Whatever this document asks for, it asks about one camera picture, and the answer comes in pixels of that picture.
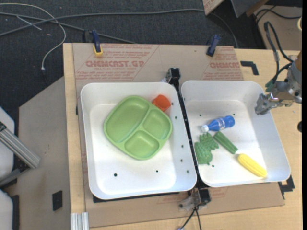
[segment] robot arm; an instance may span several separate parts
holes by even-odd
[[[255,112],[263,115],[272,108],[279,106],[291,106],[293,102],[302,103],[302,51],[296,60],[284,67],[288,70],[284,81],[270,81],[266,87],[269,94],[260,94],[257,100]]]

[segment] green plastic plate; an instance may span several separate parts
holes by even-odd
[[[170,118],[139,96],[124,98],[104,122],[106,137],[138,160],[152,158],[172,133]]]

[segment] blue clamp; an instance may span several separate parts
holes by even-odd
[[[211,41],[211,45],[207,50],[207,55],[213,56],[213,54],[215,52],[215,47],[217,46],[217,44],[219,43],[220,40],[221,40],[221,37],[219,35],[215,34],[212,41]]]
[[[93,41],[94,41],[94,45],[93,45],[94,53],[96,56],[101,56],[103,51],[102,51],[102,47],[99,42],[99,36],[95,30],[92,30],[92,34],[93,34]]]

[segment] black cable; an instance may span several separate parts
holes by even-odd
[[[201,230],[201,219],[200,219],[200,216],[198,214],[198,206],[195,208],[195,211],[196,211],[196,215],[197,215],[198,225],[199,225],[200,230]]]
[[[301,18],[301,16],[294,16],[294,17],[284,16],[284,15],[282,15],[282,14],[279,14],[279,13],[273,11],[273,10],[272,10],[273,8],[275,8],[275,6],[273,6],[273,7],[270,8],[270,9],[262,9],[262,10],[259,10],[258,13],[257,13],[257,15],[258,15],[260,12],[262,12],[262,11],[267,11],[267,12],[271,12],[271,13],[273,13],[273,14],[275,14],[275,15],[281,17],[281,18],[287,19],[287,20],[293,20],[293,19],[299,19],[299,18]]]
[[[190,221],[190,219],[191,219],[192,216],[194,215],[194,212],[196,212],[197,220],[198,220],[198,225],[199,225],[199,227],[200,227],[200,230],[202,230],[202,229],[201,229],[201,219],[200,219],[200,216],[199,216],[199,214],[198,214],[198,206],[196,206],[196,207],[193,208],[193,211],[192,211],[192,213],[190,214],[190,216],[188,217],[188,219],[186,220],[186,222],[185,222],[185,223],[182,225],[182,227],[179,228],[178,230],[181,230],[181,229],[183,229],[183,228],[186,226],[186,224]]]
[[[175,13],[175,12],[188,12],[188,11],[194,11],[194,12],[204,12],[204,10],[200,10],[200,9],[182,9],[182,10],[170,10],[170,11],[158,11],[158,12],[127,12],[127,13],[92,13],[92,14],[80,14],[80,15],[69,15],[69,16],[62,16],[62,17],[58,17],[55,18],[55,20],[59,20],[59,19],[67,19],[67,18],[75,18],[75,17],[84,17],[84,16],[97,16],[97,15],[152,15],[152,14],[165,14],[165,13]],[[77,26],[73,26],[73,25],[69,25],[69,24],[65,24],[65,23],[60,23],[57,22],[55,20],[45,20],[45,19],[40,19],[40,18],[36,18],[36,17],[31,17],[31,16],[26,16],[26,15],[20,15],[20,14],[13,14],[13,13],[5,13],[5,12],[0,12],[0,14],[2,15],[8,15],[8,16],[14,16],[14,17],[22,17],[22,18],[27,18],[27,19],[33,19],[33,20],[40,20],[39,22],[33,23],[31,25],[27,25],[27,26],[23,26],[20,28],[16,28],[14,30],[5,32],[0,34],[0,36],[4,36],[13,32],[17,32],[19,30],[25,29],[29,26],[34,26],[40,23],[45,23],[45,22],[51,22],[51,23],[56,23],[56,24],[60,24],[62,26],[66,26],[66,27],[70,27],[76,30],[80,30],[80,31],[84,31],[84,29],[77,27]],[[236,40],[236,36],[233,33],[233,31],[231,30],[231,28],[229,27],[229,25],[219,16],[217,16],[216,14],[212,14],[213,16],[217,17],[219,20],[221,20],[225,26],[228,28],[228,30],[230,31],[230,33],[232,34],[233,38],[234,38],[234,42],[236,45],[236,48],[238,48],[238,44],[237,44],[237,40]],[[130,43],[130,44],[136,44],[135,42],[129,41],[129,40],[125,40],[125,39],[121,39],[121,38],[117,38],[117,37],[113,37],[113,36],[109,36],[106,34],[98,34],[99,36],[103,36],[103,37],[107,37],[107,38],[111,38],[111,39],[115,39],[118,41],[123,41],[126,43]]]
[[[272,29],[272,31],[273,31],[273,33],[274,33],[274,36],[275,36],[275,39],[276,39],[278,48],[279,48],[281,54],[283,55],[283,57],[284,57],[285,59],[289,60],[290,62],[293,62],[293,60],[291,60],[291,59],[284,53],[284,51],[283,51],[283,49],[282,49],[282,46],[281,46],[281,44],[280,44],[280,42],[279,42],[277,33],[276,33],[276,31],[275,31],[273,25],[272,25],[269,21],[267,21],[267,22],[264,23],[264,30],[265,30],[266,33],[267,33],[267,37],[270,36],[268,25],[270,26],[270,28]]]
[[[277,78],[278,78],[278,75],[283,71],[283,70],[286,70],[286,69],[289,69],[289,67],[292,65],[292,62],[288,63],[287,65],[283,66],[276,74],[275,76],[272,78],[273,82],[276,82],[277,81]]]
[[[168,11],[156,11],[156,12],[126,12],[126,13],[112,12],[112,13],[87,13],[87,14],[66,15],[66,16],[61,16],[57,18],[42,20],[42,21],[33,23],[31,25],[25,25],[17,29],[13,29],[8,32],[1,33],[0,36],[8,35],[8,34],[20,31],[22,29],[28,28],[30,26],[39,25],[42,23],[50,22],[50,21],[71,19],[71,18],[77,18],[77,17],[101,16],[101,15],[153,15],[153,14],[166,14],[166,13],[191,12],[191,11],[204,13],[204,10],[200,10],[200,9],[180,9],[180,10],[168,10]]]
[[[210,13],[209,16],[210,16],[210,15],[215,16],[216,18],[218,18],[219,20],[221,20],[221,21],[226,25],[226,27],[228,28],[228,30],[229,30],[230,33],[232,34],[232,37],[234,38],[236,48],[239,48],[238,43],[237,43],[237,41],[236,41],[236,36],[235,36],[235,34],[233,33],[233,31],[231,30],[231,28],[229,27],[229,25],[228,25],[221,17],[219,17],[218,15],[216,15],[216,14],[214,14],[214,13]]]
[[[278,73],[279,71],[279,57],[278,57],[278,53],[277,53],[277,50],[271,40],[271,36],[270,36],[270,32],[269,32],[269,28],[268,28],[268,24],[271,24],[270,22],[266,22],[264,23],[264,30],[266,32],[266,35],[267,35],[267,39],[271,45],[271,48],[273,50],[273,54],[274,54],[274,58],[275,58],[275,61],[276,61],[276,74]]]
[[[185,225],[189,222],[189,220],[192,218],[192,216],[194,215],[196,208],[193,208],[192,213],[190,214],[190,216],[188,217],[188,219],[186,220],[186,222],[182,225],[181,228],[179,228],[179,230],[183,229],[185,227]]]
[[[255,15],[255,16],[256,16],[256,20],[257,20],[256,26],[258,26],[259,21],[261,20],[261,18],[262,18],[264,15],[266,15],[269,11],[272,11],[272,9],[274,9],[275,7],[276,7],[276,5],[273,6],[273,7],[271,7],[270,9],[267,9],[267,11],[266,11],[265,13],[263,13],[263,15],[260,16],[260,18],[258,19],[257,17],[258,17],[258,15],[259,15],[259,13],[260,13],[261,11],[263,11],[263,10],[259,11],[259,12]]]

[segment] blue bottle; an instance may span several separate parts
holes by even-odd
[[[235,125],[235,119],[232,116],[226,116],[222,118],[217,118],[208,125],[201,126],[201,131],[204,133],[208,132],[209,130],[219,131],[225,128],[232,127],[233,125]]]

